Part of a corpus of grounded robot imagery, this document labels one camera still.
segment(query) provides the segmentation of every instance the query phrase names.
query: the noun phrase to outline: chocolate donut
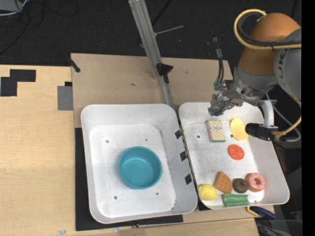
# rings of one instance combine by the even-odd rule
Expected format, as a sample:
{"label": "chocolate donut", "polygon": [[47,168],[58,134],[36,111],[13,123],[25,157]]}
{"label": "chocolate donut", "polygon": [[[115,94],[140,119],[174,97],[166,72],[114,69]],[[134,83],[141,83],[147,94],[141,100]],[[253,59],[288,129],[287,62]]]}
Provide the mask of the chocolate donut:
{"label": "chocolate donut", "polygon": [[235,178],[232,182],[233,189],[237,193],[244,193],[248,190],[248,185],[245,179]]}

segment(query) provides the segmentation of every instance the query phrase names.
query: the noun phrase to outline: black clamp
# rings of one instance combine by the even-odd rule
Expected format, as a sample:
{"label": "black clamp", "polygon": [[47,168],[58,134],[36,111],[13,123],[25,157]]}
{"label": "black clamp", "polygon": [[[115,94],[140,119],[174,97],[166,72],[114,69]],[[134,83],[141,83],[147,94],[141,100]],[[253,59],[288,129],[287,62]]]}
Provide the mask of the black clamp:
{"label": "black clamp", "polygon": [[169,79],[167,74],[173,69],[174,67],[171,65],[158,63],[157,64],[157,72],[160,76],[163,76],[165,83],[169,83]]}

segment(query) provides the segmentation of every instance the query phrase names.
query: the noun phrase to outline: teal bowl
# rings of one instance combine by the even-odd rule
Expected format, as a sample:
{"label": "teal bowl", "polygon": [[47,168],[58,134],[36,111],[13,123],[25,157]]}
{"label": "teal bowl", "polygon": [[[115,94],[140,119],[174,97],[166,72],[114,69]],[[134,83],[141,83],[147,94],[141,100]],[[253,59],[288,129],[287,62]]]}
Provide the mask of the teal bowl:
{"label": "teal bowl", "polygon": [[130,147],[119,158],[121,178],[131,188],[146,189],[155,185],[162,175],[159,157],[146,147]]}

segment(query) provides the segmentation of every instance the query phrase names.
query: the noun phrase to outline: yellow oval toy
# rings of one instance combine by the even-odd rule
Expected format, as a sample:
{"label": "yellow oval toy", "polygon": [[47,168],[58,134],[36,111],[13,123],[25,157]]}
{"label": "yellow oval toy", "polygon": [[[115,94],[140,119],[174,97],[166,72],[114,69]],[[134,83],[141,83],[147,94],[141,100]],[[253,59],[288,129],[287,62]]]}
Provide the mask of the yellow oval toy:
{"label": "yellow oval toy", "polygon": [[218,197],[215,187],[205,183],[198,187],[200,198],[203,200],[213,200]]}
{"label": "yellow oval toy", "polygon": [[239,118],[234,118],[231,121],[230,129],[231,129],[233,137],[236,140],[239,140],[239,141],[245,140],[249,137],[245,131],[245,125],[244,125],[243,121]]}

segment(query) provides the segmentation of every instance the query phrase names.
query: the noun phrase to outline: donut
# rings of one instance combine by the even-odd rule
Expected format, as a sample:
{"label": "donut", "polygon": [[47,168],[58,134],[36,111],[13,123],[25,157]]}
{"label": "donut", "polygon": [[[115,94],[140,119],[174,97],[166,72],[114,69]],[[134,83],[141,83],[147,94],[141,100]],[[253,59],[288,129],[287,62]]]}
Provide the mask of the donut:
{"label": "donut", "polygon": [[248,190],[248,185],[245,179],[235,178],[232,181],[233,189],[237,193],[245,193]]}
{"label": "donut", "polygon": [[258,192],[265,188],[266,181],[264,177],[259,173],[251,173],[246,177],[248,189],[252,192]]}

